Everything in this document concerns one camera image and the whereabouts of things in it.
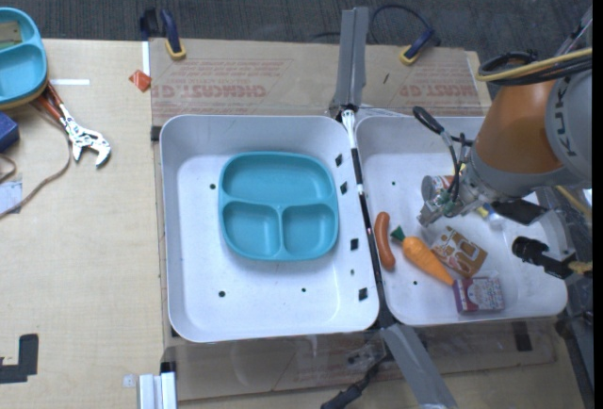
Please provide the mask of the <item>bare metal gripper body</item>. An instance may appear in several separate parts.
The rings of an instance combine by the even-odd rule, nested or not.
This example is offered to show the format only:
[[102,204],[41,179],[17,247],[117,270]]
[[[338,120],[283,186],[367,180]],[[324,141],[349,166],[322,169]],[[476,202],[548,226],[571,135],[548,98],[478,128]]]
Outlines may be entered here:
[[485,198],[461,185],[459,193],[454,197],[451,180],[423,180],[421,183],[423,205],[417,219],[427,227],[441,218],[464,216],[466,213],[481,207]]

